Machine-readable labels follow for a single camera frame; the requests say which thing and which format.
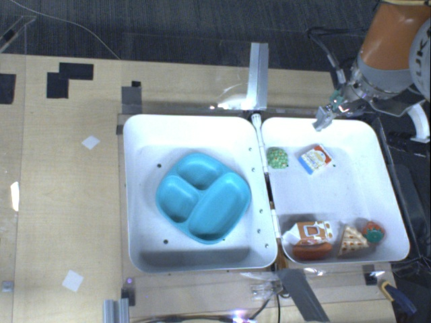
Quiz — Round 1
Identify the white plastic tray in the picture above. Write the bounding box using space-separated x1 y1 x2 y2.
261 116 411 266
122 113 279 275

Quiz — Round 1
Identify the pale wood board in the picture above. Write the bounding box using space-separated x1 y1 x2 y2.
0 53 395 323

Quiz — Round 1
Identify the brown sausage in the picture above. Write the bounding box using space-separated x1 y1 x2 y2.
292 241 334 262

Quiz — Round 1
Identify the white blue and orange carton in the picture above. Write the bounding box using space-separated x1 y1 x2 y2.
297 143 334 176

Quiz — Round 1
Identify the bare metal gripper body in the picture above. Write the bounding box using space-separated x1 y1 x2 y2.
328 76 378 118

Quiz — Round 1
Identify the green broccoli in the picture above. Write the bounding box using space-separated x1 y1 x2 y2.
266 146 290 171

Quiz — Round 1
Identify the brown and white carton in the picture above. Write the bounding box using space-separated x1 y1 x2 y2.
281 220 335 248

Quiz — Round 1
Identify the red strawberry with green top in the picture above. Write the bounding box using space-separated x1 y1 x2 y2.
361 220 386 245

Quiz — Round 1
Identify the blue divided plate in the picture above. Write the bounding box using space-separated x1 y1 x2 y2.
155 151 253 246

